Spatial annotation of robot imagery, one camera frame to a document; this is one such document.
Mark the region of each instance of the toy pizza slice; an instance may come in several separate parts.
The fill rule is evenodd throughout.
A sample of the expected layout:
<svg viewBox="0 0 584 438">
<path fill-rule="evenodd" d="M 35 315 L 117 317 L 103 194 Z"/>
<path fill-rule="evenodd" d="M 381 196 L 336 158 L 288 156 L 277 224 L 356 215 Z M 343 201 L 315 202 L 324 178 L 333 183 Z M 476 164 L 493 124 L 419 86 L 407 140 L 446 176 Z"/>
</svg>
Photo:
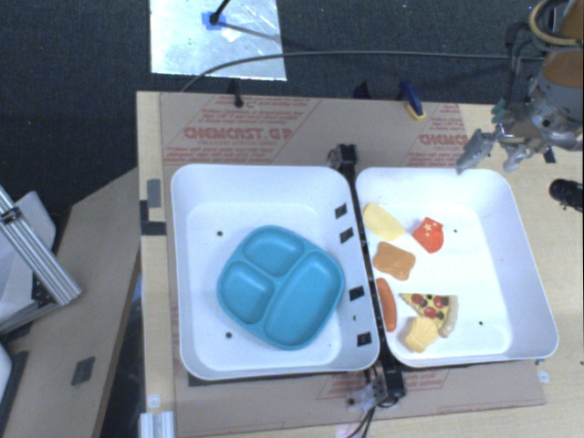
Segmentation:
<svg viewBox="0 0 584 438">
<path fill-rule="evenodd" d="M 457 296 L 400 294 L 400 297 L 419 315 L 430 319 L 443 338 L 453 332 L 458 319 Z"/>
</svg>

